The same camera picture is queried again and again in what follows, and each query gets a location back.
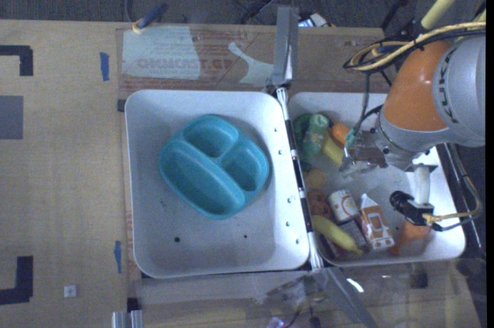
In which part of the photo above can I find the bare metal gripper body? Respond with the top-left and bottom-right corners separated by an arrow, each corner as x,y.
348,129 -> 390,170

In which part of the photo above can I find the yellow toy corn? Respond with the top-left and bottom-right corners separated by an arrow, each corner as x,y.
322,136 -> 345,166

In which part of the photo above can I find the orange carrot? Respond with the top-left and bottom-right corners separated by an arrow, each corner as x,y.
330,122 -> 353,147

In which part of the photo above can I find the yellow round biscuit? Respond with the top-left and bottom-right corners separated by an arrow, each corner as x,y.
306,167 -> 329,189

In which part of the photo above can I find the white and orange can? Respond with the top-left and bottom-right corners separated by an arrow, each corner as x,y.
327,188 -> 361,224

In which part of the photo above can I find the white plastic tray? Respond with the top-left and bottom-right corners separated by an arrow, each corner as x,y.
286,91 -> 468,268
123,89 -> 312,279

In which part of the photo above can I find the brown cookie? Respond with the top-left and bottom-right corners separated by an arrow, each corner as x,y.
306,188 -> 333,220

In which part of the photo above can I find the thin black and white rod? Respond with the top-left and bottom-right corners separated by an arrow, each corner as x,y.
276,86 -> 324,271

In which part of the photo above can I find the green broccoli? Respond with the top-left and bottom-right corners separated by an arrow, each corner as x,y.
292,113 -> 313,144

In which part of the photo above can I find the white and orange carton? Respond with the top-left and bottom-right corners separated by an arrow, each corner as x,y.
358,192 -> 396,252

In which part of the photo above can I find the dark grey packet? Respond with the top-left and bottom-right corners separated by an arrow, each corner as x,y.
339,219 -> 371,249

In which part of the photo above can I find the yellow banana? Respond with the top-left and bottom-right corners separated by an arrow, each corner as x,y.
311,214 -> 364,255

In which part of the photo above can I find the orange toy piece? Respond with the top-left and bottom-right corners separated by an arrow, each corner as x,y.
387,219 -> 431,257

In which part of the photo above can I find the brown cardboard board red print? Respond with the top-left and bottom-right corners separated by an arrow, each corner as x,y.
115,23 -> 486,321

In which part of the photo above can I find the blue divided plate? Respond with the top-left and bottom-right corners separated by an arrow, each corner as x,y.
157,113 -> 271,221

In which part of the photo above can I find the black cylinder on white bracket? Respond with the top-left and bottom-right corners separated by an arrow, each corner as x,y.
389,163 -> 439,228

